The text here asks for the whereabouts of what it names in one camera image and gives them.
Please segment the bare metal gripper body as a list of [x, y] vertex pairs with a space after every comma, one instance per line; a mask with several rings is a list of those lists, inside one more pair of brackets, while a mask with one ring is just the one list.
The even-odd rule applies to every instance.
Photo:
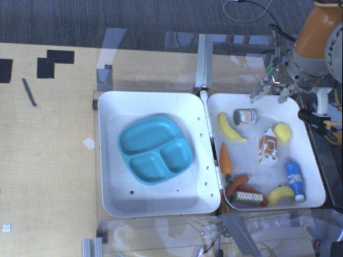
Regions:
[[310, 92], [320, 81], [320, 77], [312, 76], [291, 63], [269, 66], [267, 77], [272, 86], [293, 86], [304, 92]]

